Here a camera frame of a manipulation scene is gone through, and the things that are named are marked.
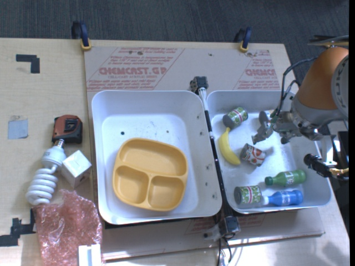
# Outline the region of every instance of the blue bottle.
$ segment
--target blue bottle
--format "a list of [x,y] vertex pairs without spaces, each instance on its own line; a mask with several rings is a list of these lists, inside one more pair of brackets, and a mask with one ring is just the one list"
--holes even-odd
[[303,201],[302,192],[293,191],[277,191],[271,196],[263,196],[263,204],[274,204],[277,206],[298,205]]

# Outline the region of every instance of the green bottle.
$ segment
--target green bottle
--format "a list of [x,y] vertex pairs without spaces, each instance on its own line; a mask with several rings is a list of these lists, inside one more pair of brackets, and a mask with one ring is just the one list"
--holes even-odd
[[283,171],[278,173],[276,176],[265,177],[265,184],[270,185],[281,185],[281,186],[289,186],[295,185],[299,183],[303,183],[306,180],[306,173],[302,170],[294,170],[294,171]]

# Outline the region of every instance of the blue clamp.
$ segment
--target blue clamp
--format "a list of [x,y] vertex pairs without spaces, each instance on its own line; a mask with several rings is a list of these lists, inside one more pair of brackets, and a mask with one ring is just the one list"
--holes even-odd
[[247,27],[245,30],[240,29],[234,38],[234,42],[240,42],[240,50],[247,52],[249,49],[248,43],[251,36],[251,27]]
[[90,50],[92,45],[88,38],[87,26],[83,21],[74,21],[72,25],[72,38],[79,39],[83,50]]

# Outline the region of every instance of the green can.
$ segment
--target green can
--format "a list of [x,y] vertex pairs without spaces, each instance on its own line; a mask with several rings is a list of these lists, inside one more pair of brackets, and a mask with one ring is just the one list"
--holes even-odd
[[234,188],[234,199],[237,204],[252,204],[261,201],[261,190],[258,185]]
[[231,110],[230,112],[225,114],[222,118],[224,125],[226,127],[229,127],[231,130],[241,125],[247,119],[248,119],[248,112],[240,106]]

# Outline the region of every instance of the white cube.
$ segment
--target white cube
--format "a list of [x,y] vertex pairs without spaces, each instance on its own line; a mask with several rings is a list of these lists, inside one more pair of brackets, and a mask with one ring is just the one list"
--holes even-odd
[[89,178],[91,166],[89,160],[78,150],[63,161],[61,174],[73,188],[76,188]]

